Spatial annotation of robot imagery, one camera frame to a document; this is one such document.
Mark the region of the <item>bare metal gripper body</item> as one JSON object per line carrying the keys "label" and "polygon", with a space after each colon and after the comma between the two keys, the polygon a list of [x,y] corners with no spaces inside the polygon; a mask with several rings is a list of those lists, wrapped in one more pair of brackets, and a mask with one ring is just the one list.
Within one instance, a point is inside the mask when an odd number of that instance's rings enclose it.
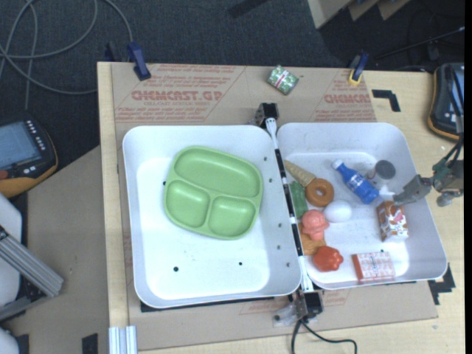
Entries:
{"label": "bare metal gripper body", "polygon": [[464,161],[441,160],[433,166],[433,186],[438,192],[464,191]]}

